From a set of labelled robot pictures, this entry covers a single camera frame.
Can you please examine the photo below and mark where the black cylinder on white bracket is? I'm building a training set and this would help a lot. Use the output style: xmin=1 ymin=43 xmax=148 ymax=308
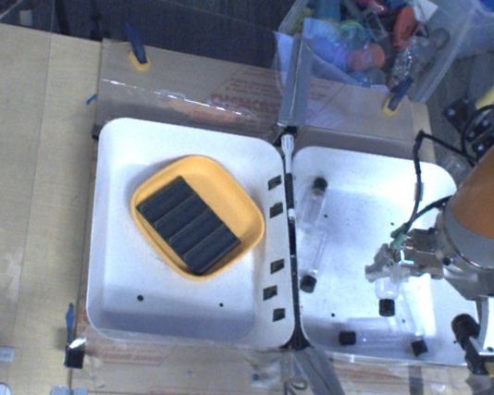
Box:
xmin=442 ymin=290 xmax=494 ymax=377

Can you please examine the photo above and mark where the brown cardboard board red print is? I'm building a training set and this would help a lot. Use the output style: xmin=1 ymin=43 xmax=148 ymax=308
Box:
xmin=44 ymin=36 xmax=494 ymax=395

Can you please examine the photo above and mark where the black ribbed block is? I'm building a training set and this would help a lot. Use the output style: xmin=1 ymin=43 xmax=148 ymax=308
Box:
xmin=126 ymin=169 xmax=252 ymax=283

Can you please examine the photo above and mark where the clear plastic bottle black cap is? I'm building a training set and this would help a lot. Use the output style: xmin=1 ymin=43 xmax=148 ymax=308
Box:
xmin=302 ymin=175 xmax=332 ymax=228
xmin=297 ymin=228 xmax=330 ymax=296
xmin=336 ymin=314 xmax=399 ymax=356
xmin=389 ymin=305 xmax=437 ymax=359
xmin=369 ymin=275 xmax=403 ymax=320

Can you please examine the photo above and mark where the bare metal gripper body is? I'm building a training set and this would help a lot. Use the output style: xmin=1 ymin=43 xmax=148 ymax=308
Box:
xmin=384 ymin=221 xmax=456 ymax=280

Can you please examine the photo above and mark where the white plastic tray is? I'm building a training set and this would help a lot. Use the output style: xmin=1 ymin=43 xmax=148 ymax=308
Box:
xmin=260 ymin=140 xmax=494 ymax=377
xmin=67 ymin=111 xmax=327 ymax=369

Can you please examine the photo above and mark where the yellow plate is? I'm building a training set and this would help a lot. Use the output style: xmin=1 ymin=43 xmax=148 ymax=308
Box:
xmin=118 ymin=144 xmax=278 ymax=292

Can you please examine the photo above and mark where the thin black and white rod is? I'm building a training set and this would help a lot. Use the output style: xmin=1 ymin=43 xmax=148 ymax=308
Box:
xmin=245 ymin=125 xmax=348 ymax=354

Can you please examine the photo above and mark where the clear plastic bin of toys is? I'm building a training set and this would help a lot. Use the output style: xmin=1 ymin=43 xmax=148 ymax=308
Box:
xmin=269 ymin=0 xmax=478 ymax=111

